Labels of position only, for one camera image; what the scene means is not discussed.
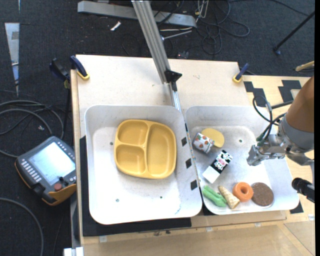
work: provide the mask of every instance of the brown cookie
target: brown cookie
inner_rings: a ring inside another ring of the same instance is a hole
[[[253,190],[253,197],[251,199],[258,206],[269,206],[273,203],[275,199],[274,193],[267,184],[256,182],[251,187]]]

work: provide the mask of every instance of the ice cream cone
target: ice cream cone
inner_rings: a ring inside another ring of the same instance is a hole
[[[240,203],[240,200],[230,191],[228,191],[224,186],[218,186],[218,188],[231,209],[234,209]]]

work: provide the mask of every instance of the emergency stop button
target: emergency stop button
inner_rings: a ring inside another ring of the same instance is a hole
[[[54,190],[55,190],[55,191],[60,191],[60,190],[62,190],[62,184],[61,184],[61,183],[55,184],[55,185],[54,185]]]

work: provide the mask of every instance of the donut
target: donut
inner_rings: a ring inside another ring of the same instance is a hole
[[[267,184],[256,182],[251,185],[253,189],[252,201],[258,206],[269,206],[274,201],[274,193]]]
[[[240,202],[247,202],[254,195],[252,187],[246,182],[238,182],[235,184],[232,193],[235,197],[239,198]]]

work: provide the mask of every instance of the screen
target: screen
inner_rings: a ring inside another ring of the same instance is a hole
[[[76,168],[75,163],[55,142],[30,157],[29,160],[50,185]]]

